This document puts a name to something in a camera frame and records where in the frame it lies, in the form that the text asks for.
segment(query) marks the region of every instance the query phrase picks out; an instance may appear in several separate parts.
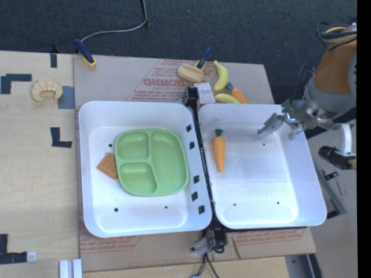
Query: cardboard box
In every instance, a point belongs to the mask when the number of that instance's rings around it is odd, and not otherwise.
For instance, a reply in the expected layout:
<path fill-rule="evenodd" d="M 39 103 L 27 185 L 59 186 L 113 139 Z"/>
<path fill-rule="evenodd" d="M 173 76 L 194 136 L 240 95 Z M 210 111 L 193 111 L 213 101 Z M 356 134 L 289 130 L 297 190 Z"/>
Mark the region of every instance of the cardboard box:
<path fill-rule="evenodd" d="M 79 55 L 74 56 L 79 241 L 83 271 L 201 262 L 202 257 L 191 255 L 189 247 L 202 238 L 202 232 L 99 238 L 86 230 L 83 223 L 78 125 L 79 109 L 89 101 L 178 102 L 184 89 L 192 84 L 177 77 L 177 68 L 184 63 L 194 65 L 195 61 L 107 56 L 95 58 L 97 65 L 89 67 Z M 225 63 L 225 66 L 234 87 L 240 87 L 251 103 L 274 103 L 262 65 Z M 217 80 L 212 63 L 206 63 L 204 73 L 204 81 L 212 87 Z M 214 261 L 315 252 L 309 228 L 231 232 L 227 237 L 224 252 L 213 253 Z"/>

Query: toy carrot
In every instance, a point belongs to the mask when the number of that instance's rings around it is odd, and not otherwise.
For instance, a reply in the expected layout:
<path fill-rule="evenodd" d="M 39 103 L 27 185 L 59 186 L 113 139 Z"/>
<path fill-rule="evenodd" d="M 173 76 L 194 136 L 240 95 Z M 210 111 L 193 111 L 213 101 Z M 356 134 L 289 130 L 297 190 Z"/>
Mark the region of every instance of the toy carrot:
<path fill-rule="evenodd" d="M 223 130 L 216 129 L 216 137 L 213 140 L 214 156 L 219 172 L 223 172 L 225 158 L 225 139 L 221 136 L 222 132 Z"/>
<path fill-rule="evenodd" d="M 240 103 L 249 103 L 249 100 L 246 98 L 242 90 L 234 88 L 231 83 L 228 83 L 225 87 L 231 90 L 231 96 L 235 97 Z"/>

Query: green bowl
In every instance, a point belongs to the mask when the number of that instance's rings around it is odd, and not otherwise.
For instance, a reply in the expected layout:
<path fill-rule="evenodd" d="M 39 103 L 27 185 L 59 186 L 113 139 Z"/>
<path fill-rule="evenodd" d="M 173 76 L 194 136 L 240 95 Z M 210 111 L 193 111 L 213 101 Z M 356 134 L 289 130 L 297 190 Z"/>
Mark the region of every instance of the green bowl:
<path fill-rule="evenodd" d="M 126 131 L 116 139 L 115 157 L 119 181 L 132 195 L 171 195 L 188 184 L 183 143 L 172 131 Z"/>

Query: banana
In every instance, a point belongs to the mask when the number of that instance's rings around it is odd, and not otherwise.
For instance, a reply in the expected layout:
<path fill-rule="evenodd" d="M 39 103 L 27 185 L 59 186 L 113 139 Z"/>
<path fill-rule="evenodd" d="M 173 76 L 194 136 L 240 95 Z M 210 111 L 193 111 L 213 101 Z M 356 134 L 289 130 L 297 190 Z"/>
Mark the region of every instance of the banana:
<path fill-rule="evenodd" d="M 240 104 L 241 102 L 238 101 L 235 97 L 232 97 L 229 94 L 218 94 L 215 96 L 215 100 L 222 103 L 234 103 Z"/>
<path fill-rule="evenodd" d="M 214 61 L 214 65 L 218 71 L 218 80 L 214 85 L 214 91 L 218 92 L 223 90 L 228 83 L 228 70 L 225 66 L 220 65 L 217 60 Z"/>

